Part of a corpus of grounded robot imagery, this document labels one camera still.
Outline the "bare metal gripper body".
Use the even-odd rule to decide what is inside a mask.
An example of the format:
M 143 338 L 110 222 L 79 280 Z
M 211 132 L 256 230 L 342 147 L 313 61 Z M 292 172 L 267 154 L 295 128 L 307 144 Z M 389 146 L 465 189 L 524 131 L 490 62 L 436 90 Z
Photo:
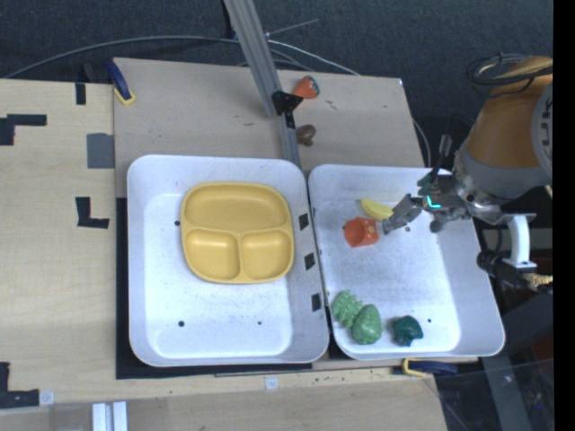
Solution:
M 470 217 L 497 224 L 503 217 L 501 207 L 513 200 L 486 192 L 470 180 L 460 184 L 454 177 L 422 178 L 420 197 L 423 209 L 441 224 Z

